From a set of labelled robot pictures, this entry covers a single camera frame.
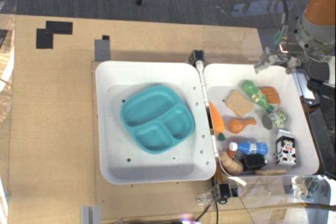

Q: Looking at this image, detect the black bottle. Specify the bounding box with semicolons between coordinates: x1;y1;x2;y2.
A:
239;153;268;172

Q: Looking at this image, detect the pale wood board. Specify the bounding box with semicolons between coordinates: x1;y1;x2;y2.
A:
7;14;266;224

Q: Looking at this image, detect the orange waffle biscuit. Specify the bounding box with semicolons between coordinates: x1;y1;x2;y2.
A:
259;87;281;105

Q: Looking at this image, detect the tan bread slice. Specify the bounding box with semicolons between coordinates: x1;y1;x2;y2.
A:
225;90;255;118

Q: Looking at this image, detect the black cylinder on white bracket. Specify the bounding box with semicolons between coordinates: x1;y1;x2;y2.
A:
306;56;336;92

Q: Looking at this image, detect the white plastic tray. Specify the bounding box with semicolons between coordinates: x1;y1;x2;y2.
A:
203;62;320;179
94;60;217;185

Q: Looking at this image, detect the white milk carton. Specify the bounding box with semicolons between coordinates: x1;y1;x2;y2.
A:
275;129;297;167

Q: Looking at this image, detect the blue divided plate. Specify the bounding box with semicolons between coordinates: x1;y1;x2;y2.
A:
120;84;196;155

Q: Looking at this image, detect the blue bottle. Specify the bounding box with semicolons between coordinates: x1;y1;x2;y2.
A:
228;140;269;157

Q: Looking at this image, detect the tan croissant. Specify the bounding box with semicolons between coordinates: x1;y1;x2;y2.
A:
219;151;245;176

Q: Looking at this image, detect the thin black and white rod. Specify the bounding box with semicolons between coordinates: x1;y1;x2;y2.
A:
195;60;229;177

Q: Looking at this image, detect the orange chicken drumstick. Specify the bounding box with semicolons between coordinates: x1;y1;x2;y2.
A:
227;117;257;135

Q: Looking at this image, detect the orange carrot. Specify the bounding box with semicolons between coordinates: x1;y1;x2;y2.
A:
208;101;227;142

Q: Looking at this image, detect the green can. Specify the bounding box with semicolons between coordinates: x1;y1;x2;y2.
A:
261;109;287;131

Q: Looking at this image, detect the black block with thin wires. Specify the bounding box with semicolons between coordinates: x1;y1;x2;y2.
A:
218;183;232;204
191;49;205;62

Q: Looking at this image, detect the green bottle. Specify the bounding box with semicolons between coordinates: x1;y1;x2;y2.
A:
241;80;275;114

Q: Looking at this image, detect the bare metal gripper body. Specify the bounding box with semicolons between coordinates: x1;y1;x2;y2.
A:
278;33;336;62

